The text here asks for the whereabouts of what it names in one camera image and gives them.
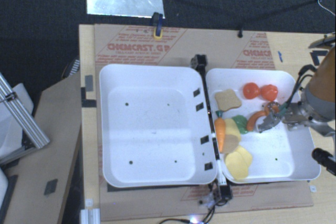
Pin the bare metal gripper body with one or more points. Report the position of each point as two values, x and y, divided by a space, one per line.
296 116

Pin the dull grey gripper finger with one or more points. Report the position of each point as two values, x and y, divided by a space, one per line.
277 119
265 126

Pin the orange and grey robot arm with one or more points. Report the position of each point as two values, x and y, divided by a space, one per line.
325 78

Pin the orange sausage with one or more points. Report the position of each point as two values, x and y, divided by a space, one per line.
253 119

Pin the orange sprinkled doughnut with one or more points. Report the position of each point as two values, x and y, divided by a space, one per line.
268 107

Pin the green lettuce leaf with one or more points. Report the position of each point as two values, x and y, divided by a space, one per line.
242 123

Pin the white plastic tray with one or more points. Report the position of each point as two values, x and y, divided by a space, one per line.
273 149
152 126

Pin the yellow cheese block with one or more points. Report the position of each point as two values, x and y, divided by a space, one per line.
233 127

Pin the yellow potato chip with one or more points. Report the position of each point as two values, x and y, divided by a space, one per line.
236 167
246 156

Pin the orange-red tomato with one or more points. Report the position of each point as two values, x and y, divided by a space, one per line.
251 90

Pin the tan round bread piece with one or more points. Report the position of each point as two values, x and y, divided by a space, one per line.
230 143

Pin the orange carrot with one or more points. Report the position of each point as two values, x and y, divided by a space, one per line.
220 129

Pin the tan bread slice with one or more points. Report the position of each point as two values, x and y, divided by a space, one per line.
228 99

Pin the thin black and white rod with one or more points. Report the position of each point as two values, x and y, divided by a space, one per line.
210 112

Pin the brown cardboard board red print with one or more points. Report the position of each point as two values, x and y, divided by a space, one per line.
168 42

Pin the black cylinder on white bracket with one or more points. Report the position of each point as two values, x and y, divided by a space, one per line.
324 158

